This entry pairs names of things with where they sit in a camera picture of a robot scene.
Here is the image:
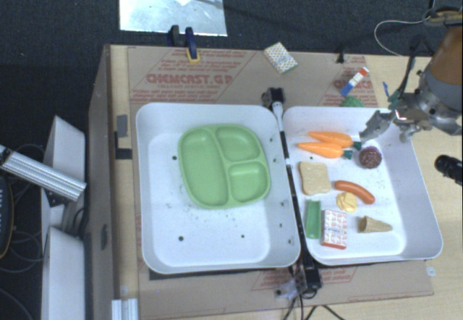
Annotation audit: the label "white patterned carton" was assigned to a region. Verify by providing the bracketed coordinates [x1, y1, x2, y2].
[263, 41, 300, 75]

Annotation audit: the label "green broccoli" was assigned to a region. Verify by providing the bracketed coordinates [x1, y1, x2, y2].
[339, 94, 366, 109]

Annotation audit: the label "brown cardboard board red print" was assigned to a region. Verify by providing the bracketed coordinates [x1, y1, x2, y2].
[126, 44, 435, 309]

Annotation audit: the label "orange carrot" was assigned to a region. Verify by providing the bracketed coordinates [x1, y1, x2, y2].
[297, 141, 354, 161]
[307, 130, 363, 151]

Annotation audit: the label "thin black and white rod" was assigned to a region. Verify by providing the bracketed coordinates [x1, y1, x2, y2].
[273, 100, 320, 278]

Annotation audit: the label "orange and white carton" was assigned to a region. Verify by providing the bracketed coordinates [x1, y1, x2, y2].
[320, 209, 349, 250]

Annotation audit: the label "yellow lumpy toy food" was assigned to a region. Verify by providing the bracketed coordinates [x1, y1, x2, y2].
[335, 191, 359, 214]

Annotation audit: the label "dark purple grapes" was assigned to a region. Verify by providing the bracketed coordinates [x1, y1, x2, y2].
[358, 146, 383, 169]

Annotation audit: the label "red white blue box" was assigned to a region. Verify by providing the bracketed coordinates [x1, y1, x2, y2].
[339, 65, 371, 98]

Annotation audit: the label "orange sausage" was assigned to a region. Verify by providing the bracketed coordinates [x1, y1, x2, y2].
[334, 180, 376, 205]

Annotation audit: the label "tan bread slice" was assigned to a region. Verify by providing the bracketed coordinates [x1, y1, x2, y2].
[297, 161, 333, 197]

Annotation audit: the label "black cylinder on white bracket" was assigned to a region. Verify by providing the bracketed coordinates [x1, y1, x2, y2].
[435, 154, 463, 186]

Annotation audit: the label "tan ice cream cone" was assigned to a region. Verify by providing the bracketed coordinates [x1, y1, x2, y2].
[357, 215, 394, 234]

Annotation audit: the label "black block with thin wires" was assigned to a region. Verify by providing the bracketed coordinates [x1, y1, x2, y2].
[288, 263, 323, 296]
[261, 87, 287, 109]

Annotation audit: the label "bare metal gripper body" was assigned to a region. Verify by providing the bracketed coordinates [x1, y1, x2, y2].
[392, 92, 463, 137]

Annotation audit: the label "green celery stick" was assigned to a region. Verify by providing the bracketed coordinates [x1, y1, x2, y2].
[304, 199, 323, 240]

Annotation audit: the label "green divided plate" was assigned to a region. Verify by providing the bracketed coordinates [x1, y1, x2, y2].
[177, 124, 272, 210]

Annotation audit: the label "white plastic tray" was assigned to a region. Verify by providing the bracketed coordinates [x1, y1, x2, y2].
[281, 105, 444, 267]
[135, 101, 302, 275]

